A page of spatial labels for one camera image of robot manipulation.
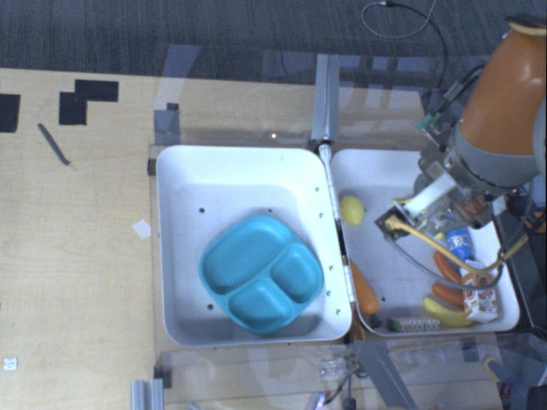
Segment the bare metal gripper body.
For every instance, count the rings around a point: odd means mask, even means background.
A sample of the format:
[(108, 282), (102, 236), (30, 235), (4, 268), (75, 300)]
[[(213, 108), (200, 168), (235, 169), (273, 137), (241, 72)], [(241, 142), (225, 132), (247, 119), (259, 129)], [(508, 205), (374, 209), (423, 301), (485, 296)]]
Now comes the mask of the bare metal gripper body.
[(417, 179), (419, 227), (430, 235), (460, 227), (479, 229), (491, 220), (487, 189), (454, 148), (428, 145), (421, 151)]

